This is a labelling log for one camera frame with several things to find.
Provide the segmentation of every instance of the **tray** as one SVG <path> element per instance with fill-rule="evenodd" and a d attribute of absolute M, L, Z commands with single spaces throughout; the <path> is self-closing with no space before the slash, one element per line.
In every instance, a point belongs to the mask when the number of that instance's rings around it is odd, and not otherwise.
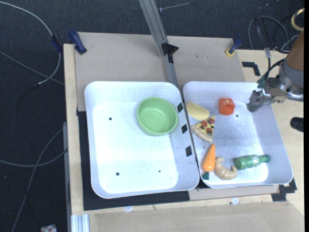
<path fill-rule="evenodd" d="M 233 158 L 250 154 L 268 154 L 270 162 L 256 168 L 240 170 L 232 180 L 221 180 L 214 171 L 203 182 L 211 188 L 227 188 L 254 185 L 287 184 L 293 178 L 293 170 L 287 156 L 271 106 L 263 106 L 255 113 L 247 110 L 246 103 L 256 83 L 235 82 L 189 82 L 183 87 L 185 103 L 194 102 L 216 116 L 213 141 L 216 156 L 223 157 L 223 165 L 230 168 Z M 234 113 L 224 116 L 219 113 L 219 99 L 232 98 L 236 105 Z M 188 115 L 190 126 L 199 121 Z M 200 175 L 204 173 L 202 162 L 210 143 L 192 134 Z"/>
<path fill-rule="evenodd" d="M 190 190 L 199 171 L 180 91 L 166 82 L 104 82 L 85 92 L 91 185 L 102 198 Z M 161 97 L 178 111 L 178 124 L 163 136 L 145 134 L 136 109 Z"/>

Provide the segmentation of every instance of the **orange carrot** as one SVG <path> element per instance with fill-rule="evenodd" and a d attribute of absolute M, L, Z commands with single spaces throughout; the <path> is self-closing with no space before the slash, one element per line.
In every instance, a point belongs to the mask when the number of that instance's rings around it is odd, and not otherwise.
<path fill-rule="evenodd" d="M 215 162 L 216 162 L 216 146 L 215 144 L 212 144 L 202 165 L 203 170 L 205 171 L 205 173 L 202 175 L 202 178 L 204 180 L 209 179 L 209 172 L 211 172 L 214 169 Z"/>

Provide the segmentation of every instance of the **bowl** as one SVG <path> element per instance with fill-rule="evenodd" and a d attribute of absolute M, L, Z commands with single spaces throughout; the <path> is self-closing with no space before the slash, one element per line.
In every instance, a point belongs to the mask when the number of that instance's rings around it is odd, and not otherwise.
<path fill-rule="evenodd" d="M 148 135 L 161 136 L 173 131 L 178 123 L 174 106 L 159 97 L 142 100 L 137 108 L 140 128 Z"/>

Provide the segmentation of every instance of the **wooden table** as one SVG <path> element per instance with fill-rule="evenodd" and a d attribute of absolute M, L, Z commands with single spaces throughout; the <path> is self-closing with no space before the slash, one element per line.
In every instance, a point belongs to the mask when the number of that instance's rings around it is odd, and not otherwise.
<path fill-rule="evenodd" d="M 302 231 L 304 230 L 304 165 L 303 165 L 303 133 L 292 129 L 289 125 L 290 119 L 294 116 L 303 117 L 303 103 L 286 100 L 283 104 L 273 104 L 274 114 L 282 135 L 284 145 L 288 152 L 294 179 L 297 186 L 296 193 L 288 194 L 286 202 L 273 202 L 271 194 L 279 193 L 278 185 L 237 187 L 221 189 L 194 189 L 189 191 L 190 201 L 180 203 L 152 204 L 131 207 L 131 212 L 125 212 L 125 207 L 85 211 L 83 207 L 83 188 L 81 173 L 81 157 L 79 145 L 79 127 L 77 109 L 84 110 L 83 88 L 93 80 L 109 80 L 112 77 L 102 77 L 102 68 L 110 68 L 113 64 L 122 65 L 120 68 L 134 68 L 134 65 L 143 59 L 159 62 L 160 57 L 156 56 L 152 48 L 152 37 L 150 35 L 118 35 L 118 34 L 92 34 L 80 33 L 81 39 L 85 42 L 88 52 L 94 49 L 101 51 L 99 60 L 82 59 L 74 50 L 74 45 L 64 45 L 64 68 L 66 84 L 66 105 L 67 105 L 67 128 L 70 172 L 70 211 L 69 215 L 89 214 L 91 232 L 117 232 L 117 231 L 233 231 L 239 228 L 248 227 L 250 231 Z M 180 85 L 187 80 L 185 67 L 195 69 L 198 73 L 197 81 L 247 81 L 256 82 L 259 77 L 255 76 L 253 69 L 241 68 L 241 62 L 255 62 L 263 74 L 267 69 L 267 59 L 264 51 L 237 50 L 237 53 L 228 58 L 224 51 L 231 44 L 231 39 L 215 38 L 194 38 L 194 37 L 169 37 L 170 44 L 179 46 L 181 51 L 174 55 L 174 65 Z M 136 50 L 143 49 L 144 54 L 138 54 Z M 284 58 L 284 55 L 272 52 L 272 62 Z M 80 73 L 77 70 L 80 64 L 88 63 L 90 69 Z M 226 69 L 220 72 L 218 67 L 229 66 L 232 70 Z M 154 79 L 167 81 L 162 65 Z M 134 78 L 144 78 L 143 75 L 133 75 Z"/>

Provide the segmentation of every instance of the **toy pizza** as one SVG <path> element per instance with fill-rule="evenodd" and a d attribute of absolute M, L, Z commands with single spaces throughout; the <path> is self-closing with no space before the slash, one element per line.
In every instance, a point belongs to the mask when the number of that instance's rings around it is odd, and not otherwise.
<path fill-rule="evenodd" d="M 215 116 L 211 116 L 203 121 L 198 122 L 192 126 L 192 131 L 201 139 L 211 143 L 214 130 Z"/>

